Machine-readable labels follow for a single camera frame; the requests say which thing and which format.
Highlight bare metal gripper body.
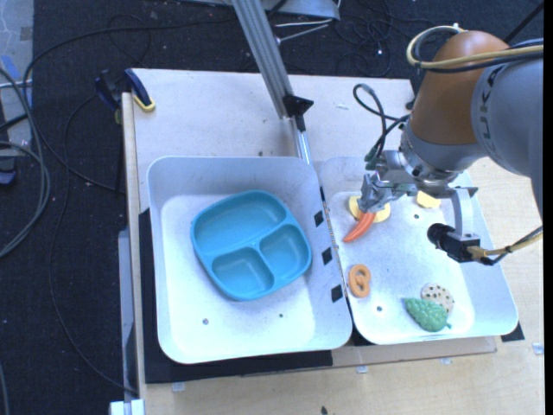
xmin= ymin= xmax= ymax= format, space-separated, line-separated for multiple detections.
xmin=360 ymin=148 xmax=467 ymax=201

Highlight orange carrot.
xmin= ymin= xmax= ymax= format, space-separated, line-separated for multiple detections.
xmin=342 ymin=210 xmax=376 ymax=244

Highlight yellow flat round slice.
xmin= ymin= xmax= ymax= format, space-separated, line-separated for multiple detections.
xmin=348 ymin=195 xmax=392 ymax=224

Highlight yellow flat wedge piece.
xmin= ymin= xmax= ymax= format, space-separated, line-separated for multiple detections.
xmin=416 ymin=190 xmax=442 ymax=210

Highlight thin black and white rod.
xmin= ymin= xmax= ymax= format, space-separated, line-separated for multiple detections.
xmin=293 ymin=118 xmax=350 ymax=304

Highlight white plastic tray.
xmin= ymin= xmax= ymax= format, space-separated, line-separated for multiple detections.
xmin=146 ymin=156 xmax=353 ymax=365
xmin=317 ymin=156 xmax=519 ymax=346

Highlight orange pretzel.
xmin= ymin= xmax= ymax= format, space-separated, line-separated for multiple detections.
xmin=347 ymin=264 xmax=372 ymax=298

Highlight chocolate chip biscuit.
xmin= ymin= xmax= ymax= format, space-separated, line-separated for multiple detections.
xmin=420 ymin=282 xmax=455 ymax=317

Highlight green grapes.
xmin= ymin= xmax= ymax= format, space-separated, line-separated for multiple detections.
xmin=402 ymin=297 xmax=453 ymax=333

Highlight blue divided plate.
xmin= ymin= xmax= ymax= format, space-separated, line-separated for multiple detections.
xmin=189 ymin=189 xmax=314 ymax=303

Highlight pale flat board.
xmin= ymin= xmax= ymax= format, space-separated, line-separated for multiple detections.
xmin=122 ymin=67 xmax=498 ymax=369

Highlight black cylinder on white bracket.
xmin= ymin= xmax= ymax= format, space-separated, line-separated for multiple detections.
xmin=426 ymin=186 xmax=481 ymax=264

